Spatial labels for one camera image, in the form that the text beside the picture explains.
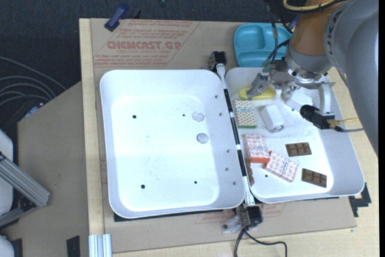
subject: brown chocolate bar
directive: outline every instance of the brown chocolate bar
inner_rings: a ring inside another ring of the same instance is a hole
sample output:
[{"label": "brown chocolate bar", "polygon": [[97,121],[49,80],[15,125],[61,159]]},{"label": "brown chocolate bar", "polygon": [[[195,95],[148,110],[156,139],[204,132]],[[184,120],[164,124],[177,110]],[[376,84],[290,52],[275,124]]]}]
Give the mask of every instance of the brown chocolate bar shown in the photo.
[{"label": "brown chocolate bar", "polygon": [[287,144],[286,150],[288,151],[289,157],[312,154],[309,143]]},{"label": "brown chocolate bar", "polygon": [[327,176],[322,173],[314,172],[309,169],[302,169],[302,181],[318,185],[319,187],[326,187]]}]

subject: tray with objects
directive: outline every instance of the tray with objects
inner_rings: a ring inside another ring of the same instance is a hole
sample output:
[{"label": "tray with objects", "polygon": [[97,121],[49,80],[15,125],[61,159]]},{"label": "tray with objects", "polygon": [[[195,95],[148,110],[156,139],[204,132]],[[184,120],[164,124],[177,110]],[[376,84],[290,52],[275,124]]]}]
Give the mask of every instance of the tray with objects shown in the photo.
[{"label": "tray with objects", "polygon": [[[261,71],[237,67],[226,75],[238,145],[216,73],[104,74],[100,97],[112,210],[133,219],[235,208],[250,192],[265,203],[359,193],[364,181],[348,134],[316,128],[278,90],[269,88],[258,100],[242,98],[240,90]],[[298,91],[319,104],[318,92]],[[331,105],[340,117],[333,92]]]}]

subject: blue object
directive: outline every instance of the blue object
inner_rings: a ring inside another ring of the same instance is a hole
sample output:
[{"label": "blue object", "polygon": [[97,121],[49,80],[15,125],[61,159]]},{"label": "blue object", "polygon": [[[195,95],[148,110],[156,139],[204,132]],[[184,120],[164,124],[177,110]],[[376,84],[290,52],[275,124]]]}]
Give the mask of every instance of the blue object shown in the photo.
[{"label": "blue object", "polygon": [[[291,33],[276,25],[278,44],[289,40]],[[235,58],[239,67],[262,67],[262,63],[275,48],[271,23],[246,23],[234,33]],[[276,59],[285,56],[286,46],[278,48]]]},{"label": "blue object", "polygon": [[124,18],[127,15],[129,5],[126,3],[121,3],[118,8],[116,9],[113,17],[104,25],[105,28],[107,28],[110,31],[114,31],[116,27],[119,26],[119,19]]}]

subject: patterned box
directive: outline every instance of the patterned box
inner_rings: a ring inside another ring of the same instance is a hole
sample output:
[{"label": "patterned box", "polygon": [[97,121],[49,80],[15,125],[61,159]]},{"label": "patterned box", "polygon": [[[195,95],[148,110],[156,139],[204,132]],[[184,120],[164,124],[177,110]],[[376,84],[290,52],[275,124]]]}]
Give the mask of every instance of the patterned box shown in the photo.
[{"label": "patterned box", "polygon": [[255,110],[251,101],[234,101],[234,115],[237,127],[242,128],[256,128],[257,120],[255,118]]},{"label": "patterned box", "polygon": [[245,135],[246,152],[251,163],[267,163],[270,160],[265,137],[260,134]]},{"label": "patterned box", "polygon": [[270,160],[265,169],[272,174],[281,177],[282,179],[292,182],[294,180],[295,172],[297,171],[298,163],[289,158],[279,155],[271,151]]}]

